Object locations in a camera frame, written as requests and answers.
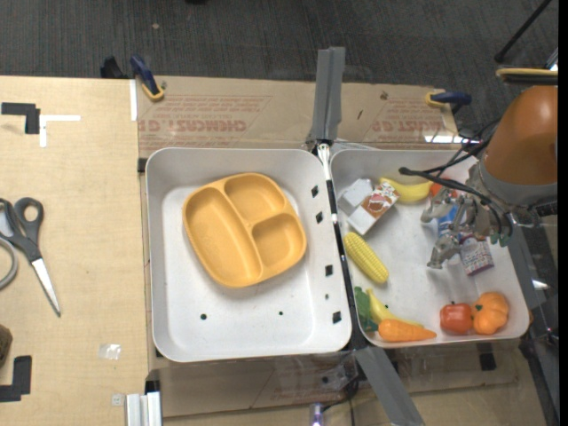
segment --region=scissors blade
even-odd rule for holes
[[[57,301],[57,297],[55,296],[55,290],[53,289],[53,285],[51,284],[50,275],[47,272],[45,262],[42,258],[39,258],[33,261],[32,265],[34,266],[35,273],[37,274],[39,281],[42,283],[45,294],[50,300],[51,306],[53,307],[57,315],[61,317],[61,309],[59,308],[59,303]]]

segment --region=orange pumpkin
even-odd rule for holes
[[[480,335],[492,335],[509,319],[509,304],[499,292],[485,292],[471,307],[473,328]]]

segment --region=white tray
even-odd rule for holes
[[[226,288],[194,254],[182,205],[198,187],[242,172],[276,181],[300,217],[307,250],[298,264],[272,279]],[[301,150],[164,148],[148,159],[146,188],[152,328],[164,357],[196,362],[325,353],[349,342],[341,260],[326,179],[315,156]]]
[[[335,154],[331,161],[331,173],[337,197],[358,178],[387,177],[402,183],[424,181],[418,177],[401,176],[402,166],[411,170],[425,170],[445,164],[454,152],[450,151],[399,151],[399,150],[352,150]],[[472,158],[446,171],[451,178],[464,182]],[[420,321],[426,328],[435,331],[435,339],[415,343],[387,343],[378,333],[366,334],[367,340],[380,347],[410,347],[417,345],[508,339],[522,335],[529,326],[528,309],[521,291],[509,250],[491,245],[494,268],[467,276],[461,264],[442,270],[430,269],[432,248],[438,236],[434,221],[423,224],[422,211],[428,200],[416,204],[396,203],[365,235],[365,240],[376,251],[390,271],[388,280],[373,283],[348,259],[353,287],[363,290],[371,287],[376,296],[389,305],[398,316]],[[346,216],[339,212],[342,234],[350,231]],[[445,304],[473,303],[480,294],[496,290],[509,300],[509,322],[494,335],[450,335],[439,327],[439,311]]]

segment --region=dark gray floor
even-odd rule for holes
[[[347,49],[345,82],[465,91],[464,126],[498,117],[520,92],[493,56],[543,0],[0,0],[0,74],[98,77],[108,55],[130,73],[313,81],[317,50]],[[558,0],[505,63],[544,64],[558,46]]]

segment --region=table top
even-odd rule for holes
[[[224,79],[199,83],[201,95],[235,86]],[[251,95],[264,90],[272,102],[303,96],[311,87],[286,83],[280,89],[272,84],[266,92],[258,82],[241,81],[241,94],[245,83],[253,89]],[[42,147],[38,135],[25,134],[23,116],[0,115],[0,196],[12,202],[31,196],[43,203],[40,244],[61,307],[58,318],[33,268],[20,255],[16,279],[0,290],[0,324],[13,335],[0,385],[11,384],[13,359],[30,355],[31,392],[21,401],[0,403],[0,418],[11,425],[124,424],[121,396],[144,392],[152,359],[146,332],[144,188],[137,172],[143,153],[138,152],[138,124],[131,112],[131,81],[8,76],[0,87],[3,102],[34,103],[42,114],[54,117],[47,122]],[[364,88],[359,87],[353,96],[361,99]],[[304,97],[304,106],[294,113],[304,121],[311,120],[310,99]],[[357,105],[347,103],[346,108]],[[153,111],[151,105],[138,106],[138,119],[149,122],[148,112]],[[235,112],[255,111],[241,107]],[[78,115],[80,120],[57,121],[57,115]],[[120,353],[109,344],[120,346]],[[461,424],[545,424],[526,361],[518,351],[512,351],[511,361],[514,383],[416,390],[413,401],[427,424],[455,424],[456,418]],[[363,391],[353,405],[361,421],[388,423],[372,392]],[[168,418],[164,423],[290,424],[306,421],[307,413],[306,406],[294,406]],[[345,424],[349,415],[349,404],[333,407],[328,422]]]

